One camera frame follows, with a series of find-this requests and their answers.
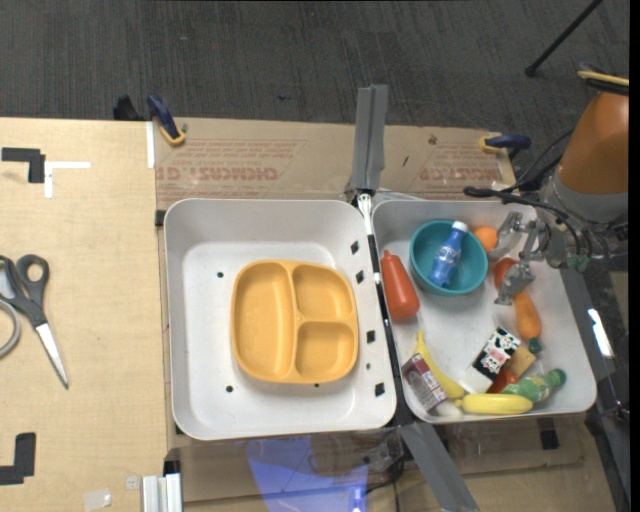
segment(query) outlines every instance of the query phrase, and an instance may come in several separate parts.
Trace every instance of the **teal bowl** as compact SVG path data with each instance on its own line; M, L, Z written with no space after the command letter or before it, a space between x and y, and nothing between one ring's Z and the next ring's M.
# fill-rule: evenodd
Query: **teal bowl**
M455 297L471 293L487 277L489 259L480 240L471 233L462 238L460 261L447 288L438 286L428 278L438 247L451 234L452 220L432 220L413 233L409 247L411 275L423 290L436 295Z

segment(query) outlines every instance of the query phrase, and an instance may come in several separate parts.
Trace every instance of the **banana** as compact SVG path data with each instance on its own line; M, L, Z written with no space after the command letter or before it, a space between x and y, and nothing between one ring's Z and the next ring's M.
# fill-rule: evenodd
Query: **banana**
M440 369L434 363L433 358L431 357L431 353L427 348L426 343L424 342L424 332L418 331L417 335L416 347L413 349L414 354L420 354L424 357L424 360L431 368L431 372L433 376L437 379L437 381L444 389L444 392L447 394L447 398L455 399L460 398L465 394L464 389L460 384L458 384L455 380L450 379L444 373L440 371Z
M522 414L531 410L533 402L520 395L476 393L455 401L469 414Z

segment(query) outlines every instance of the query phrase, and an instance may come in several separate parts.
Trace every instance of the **red ketchup bottle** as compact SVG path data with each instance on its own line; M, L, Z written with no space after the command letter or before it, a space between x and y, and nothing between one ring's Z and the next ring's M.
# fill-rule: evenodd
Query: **red ketchup bottle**
M385 249L380 267L391 318L403 320L415 315L420 309L420 300L400 258Z

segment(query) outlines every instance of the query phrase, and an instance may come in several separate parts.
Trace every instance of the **scissors handle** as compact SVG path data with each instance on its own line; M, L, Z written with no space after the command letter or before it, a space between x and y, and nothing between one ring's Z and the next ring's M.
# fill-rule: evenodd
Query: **scissors handle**
M26 268L26 269L29 268L30 263L28 263L28 261L29 259L26 260L27 265L26 267L23 267L23 268ZM10 258L7 258L6 256L0 256L0 264L2 264L0 265L0 267L3 266L5 272L7 273L9 285L11 286L11 289L13 292L12 296L7 296L6 294L2 294L0 292L0 298L4 299L13 307L15 307L16 309L22 311L25 315L27 315L29 317L29 320L31 321L31 325L33 325L34 327L47 323L47 318L42 310L41 303L37 304L25 294L24 288L23 288L23 279L20 276L20 273L18 272L18 268L16 264L13 262L13 260L11 260ZM46 274L48 278L49 276L48 270L49 270L49 266L46 265L46 272L45 272L45 268L43 268L43 272L42 272L43 275L37 281L32 281L27 276L27 281L26 283L24 283L24 286L27 287L27 284L29 284L31 288L33 288L34 286L36 288L41 288L42 290L39 292L36 292L36 295L39 297L42 297L43 291L44 291L44 284L37 284L37 283L40 283L41 281L46 282L46 278L43 278L43 276L45 276Z
M42 274L38 279L29 277L29 268L32 265L36 265L42 270ZM44 287L49 281L49 263L47 263L47 260L35 254L25 254L16 261L16 270L22 280L22 284L24 284L29 293L29 298L42 308L44 304Z

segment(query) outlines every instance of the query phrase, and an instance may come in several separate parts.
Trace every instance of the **gray floor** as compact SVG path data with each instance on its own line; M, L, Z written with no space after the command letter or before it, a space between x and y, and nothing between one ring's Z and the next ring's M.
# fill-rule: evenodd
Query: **gray floor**
M128 94L147 116L156 93L180 117L353 123L357 89L388 84L387 124L529 136L517 172L597 93L577 77L581 62L629 77L630 0L604 0L525 75L589 4L3 0L0 115L112 119ZM600 262L585 277L628 363L610 279L627 268Z

